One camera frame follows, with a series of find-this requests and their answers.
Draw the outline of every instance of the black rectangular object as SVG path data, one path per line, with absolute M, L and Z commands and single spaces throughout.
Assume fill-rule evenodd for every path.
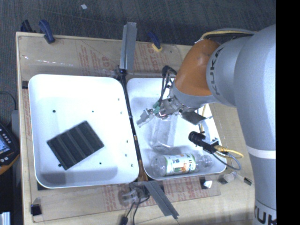
M 104 147 L 87 121 L 48 140 L 47 144 L 65 170 Z

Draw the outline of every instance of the clear plastic container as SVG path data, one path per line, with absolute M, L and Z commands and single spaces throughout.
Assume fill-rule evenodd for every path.
M 172 114 L 162 119 L 155 117 L 155 125 L 150 147 L 158 153 L 167 154 L 174 148 L 174 138 L 178 115 Z
M 158 177 L 197 173 L 211 166 L 213 166 L 211 157 L 202 156 L 197 151 L 178 155 L 158 155 L 151 162 L 153 174 Z

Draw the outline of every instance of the gray carpet floor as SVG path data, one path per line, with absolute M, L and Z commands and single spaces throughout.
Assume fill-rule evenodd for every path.
M 46 19 L 53 34 L 108 39 L 122 39 L 123 25 L 136 22 L 138 41 L 150 41 L 152 31 L 161 43 L 192 45 L 208 31 L 275 24 L 276 0 L 0 0 L 0 91 L 16 100 L 15 33 L 25 19 L 37 32 L 38 21 Z M 13 108 L 12 99 L 0 94 L 2 124 Z

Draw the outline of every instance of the green and white label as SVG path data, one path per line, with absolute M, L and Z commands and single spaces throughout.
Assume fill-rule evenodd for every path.
M 167 161 L 166 175 L 191 173 L 196 169 L 196 161 L 191 153 L 164 157 Z

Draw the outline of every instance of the blue clamp handle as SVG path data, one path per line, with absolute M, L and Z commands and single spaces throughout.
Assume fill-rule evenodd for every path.
M 147 35 L 151 38 L 151 40 L 154 43 L 155 47 L 160 49 L 160 42 L 159 42 L 158 37 L 153 32 L 148 32 Z
M 46 39 L 46 41 L 50 44 L 50 43 L 54 43 L 55 39 L 52 36 L 52 31 L 50 29 L 50 25 L 49 22 L 47 22 L 45 19 L 41 19 L 38 22 L 38 26 L 40 27 L 40 29 L 43 31 L 43 33 L 45 33 L 44 38 Z

